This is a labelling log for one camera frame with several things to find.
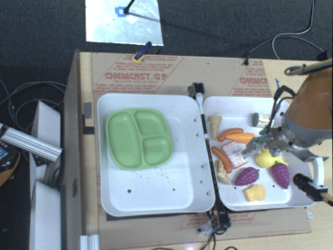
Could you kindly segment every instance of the cardboard box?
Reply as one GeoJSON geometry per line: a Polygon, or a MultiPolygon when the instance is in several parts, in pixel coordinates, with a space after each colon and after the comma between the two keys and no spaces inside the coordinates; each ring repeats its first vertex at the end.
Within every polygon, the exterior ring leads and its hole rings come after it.
{"type": "MultiPolygon", "coordinates": [[[[205,97],[270,97],[276,86],[262,60],[214,57],[146,56],[133,64],[132,55],[76,52],[65,95],[65,177],[62,201],[67,249],[80,249],[82,234],[99,234],[100,249],[204,242],[201,214],[115,218],[100,204],[96,103],[107,92],[187,95],[193,82],[203,82],[205,97]]],[[[288,67],[294,61],[283,63],[288,67]]],[[[309,233],[304,208],[233,212],[232,226],[217,240],[309,233]]]]}

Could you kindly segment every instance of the black floor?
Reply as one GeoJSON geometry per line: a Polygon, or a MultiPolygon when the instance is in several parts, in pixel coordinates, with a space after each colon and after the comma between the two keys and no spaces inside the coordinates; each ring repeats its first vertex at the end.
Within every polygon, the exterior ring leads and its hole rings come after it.
{"type": "MultiPolygon", "coordinates": [[[[162,55],[243,57],[279,33],[304,31],[312,0],[158,0],[164,46],[162,55]]],[[[333,0],[316,0],[313,28],[295,38],[279,39],[281,59],[316,60],[332,57],[333,0]]],[[[90,52],[135,53],[139,46],[85,41],[85,0],[0,0],[0,79],[11,93],[32,81],[66,84],[75,49],[90,52]]],[[[156,53],[159,47],[150,52],[156,53]]],[[[250,57],[272,58],[271,44],[250,57]]],[[[6,98],[0,84],[0,103],[6,98]]],[[[13,97],[18,108],[37,98],[62,101],[62,93],[31,87],[13,97]]],[[[7,103],[0,104],[0,122],[12,126],[7,103]]],[[[19,121],[27,126],[35,103],[24,106],[19,121]]],[[[29,248],[29,163],[22,160],[14,178],[0,187],[0,249],[29,248]]]]}

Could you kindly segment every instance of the toy food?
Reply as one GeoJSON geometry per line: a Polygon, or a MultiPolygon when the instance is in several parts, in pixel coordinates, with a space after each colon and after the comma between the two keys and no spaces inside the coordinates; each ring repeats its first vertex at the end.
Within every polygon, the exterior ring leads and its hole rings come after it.
{"type": "Polygon", "coordinates": [[[243,170],[236,178],[235,185],[243,186],[255,182],[259,178],[259,173],[255,168],[248,167],[243,170]]]}
{"type": "Polygon", "coordinates": [[[276,182],[284,189],[289,186],[289,172],[285,164],[277,163],[271,167],[271,172],[276,182]]]}
{"type": "Polygon", "coordinates": [[[209,117],[209,120],[210,120],[210,131],[212,134],[212,139],[215,140],[217,138],[217,133],[219,132],[221,117],[220,116],[211,116],[211,117],[209,117]]]}
{"type": "Polygon", "coordinates": [[[256,157],[255,162],[262,168],[270,168],[276,162],[288,165],[285,163],[280,156],[272,157],[268,149],[261,149],[261,153],[256,157]]]}
{"type": "Polygon", "coordinates": [[[245,144],[237,142],[231,142],[222,147],[222,150],[229,157],[233,169],[236,169],[248,162],[246,159],[243,158],[243,155],[241,154],[242,151],[245,150],[245,148],[246,148],[245,144]]]}
{"type": "Polygon", "coordinates": [[[244,190],[245,198],[247,201],[261,201],[265,199],[266,191],[264,186],[254,184],[253,186],[244,190]]]}
{"type": "Polygon", "coordinates": [[[216,146],[212,146],[211,149],[212,149],[212,153],[215,156],[217,156],[219,160],[222,161],[225,171],[227,173],[232,172],[233,169],[232,169],[231,162],[230,162],[230,159],[228,158],[228,156],[216,146]]]}
{"type": "Polygon", "coordinates": [[[232,129],[228,129],[225,130],[224,132],[222,132],[219,137],[217,137],[217,140],[219,142],[223,142],[225,140],[225,137],[229,134],[236,134],[236,133],[243,133],[243,129],[242,128],[232,128],[232,129]]]}
{"type": "Polygon", "coordinates": [[[223,183],[231,184],[231,180],[229,179],[221,160],[216,161],[216,176],[223,183]]]}
{"type": "Polygon", "coordinates": [[[225,138],[229,140],[236,141],[238,143],[249,143],[255,135],[253,133],[236,133],[236,134],[228,134],[225,138]]]}

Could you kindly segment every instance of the brown sausage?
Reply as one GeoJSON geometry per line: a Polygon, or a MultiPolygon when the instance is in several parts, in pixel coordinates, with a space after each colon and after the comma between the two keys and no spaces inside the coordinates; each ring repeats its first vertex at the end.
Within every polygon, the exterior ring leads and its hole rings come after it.
{"type": "Polygon", "coordinates": [[[231,161],[222,150],[216,146],[212,146],[212,153],[217,156],[220,161],[222,161],[223,167],[227,173],[232,172],[233,168],[231,166],[231,161]]]}
{"type": "Polygon", "coordinates": [[[223,142],[225,140],[225,137],[229,134],[235,134],[235,133],[243,133],[243,129],[242,128],[232,128],[232,129],[228,129],[225,130],[224,132],[222,132],[218,137],[217,140],[219,142],[223,142]]]}

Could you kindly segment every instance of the wooden surface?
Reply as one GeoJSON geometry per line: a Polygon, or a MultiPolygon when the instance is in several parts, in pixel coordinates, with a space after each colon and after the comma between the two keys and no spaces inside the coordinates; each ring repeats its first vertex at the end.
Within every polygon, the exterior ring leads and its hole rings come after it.
{"type": "MultiPolygon", "coordinates": [[[[93,101],[92,98],[92,64],[90,62],[91,53],[81,53],[81,87],[82,87],[82,102],[93,101]]],[[[283,71],[290,66],[302,65],[303,63],[309,65],[313,62],[309,61],[293,61],[293,60],[263,60],[265,72],[274,94],[276,90],[276,81],[279,81],[280,85],[287,85],[290,88],[297,91],[305,77],[285,76],[283,71]]],[[[85,136],[84,145],[94,146],[93,136],[85,136]]],[[[94,158],[95,149],[86,148],[84,153],[85,158],[85,171],[83,172],[86,178],[86,215],[88,227],[87,234],[98,233],[98,212],[97,212],[97,187],[96,187],[96,167],[90,162],[87,162],[90,158],[94,158]]],[[[329,156],[329,159],[325,161],[325,184],[329,188],[329,193],[332,193],[332,140],[325,141],[321,146],[315,146],[311,151],[316,155],[329,156]]],[[[331,237],[331,231],[333,230],[333,208],[328,206],[324,202],[316,203],[314,206],[306,209],[307,212],[313,214],[313,219],[310,219],[311,233],[297,234],[297,235],[285,235],[285,236],[272,236],[272,237],[258,237],[241,240],[221,240],[223,237],[216,237],[216,249],[224,249],[228,246],[234,246],[241,249],[331,249],[333,239],[331,237]]],[[[175,250],[180,249],[199,249],[202,247],[202,243],[195,244],[178,244],[164,246],[175,250]]],[[[136,249],[152,249],[154,247],[144,247],[136,249]]]]}

